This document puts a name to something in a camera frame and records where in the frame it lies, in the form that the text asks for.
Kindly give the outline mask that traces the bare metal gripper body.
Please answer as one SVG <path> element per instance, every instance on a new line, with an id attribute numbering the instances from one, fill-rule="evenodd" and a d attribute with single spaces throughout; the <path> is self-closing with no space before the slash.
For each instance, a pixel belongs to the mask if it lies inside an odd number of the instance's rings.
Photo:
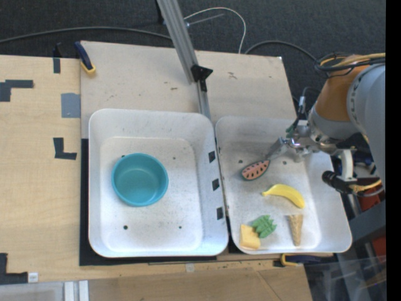
<path id="1" fill-rule="evenodd" d="M 288 145 L 302 155 L 312 152 L 333 155 L 338 150 L 337 143 L 338 140 L 330 138 L 307 120 L 295 120 L 288 127 Z"/>

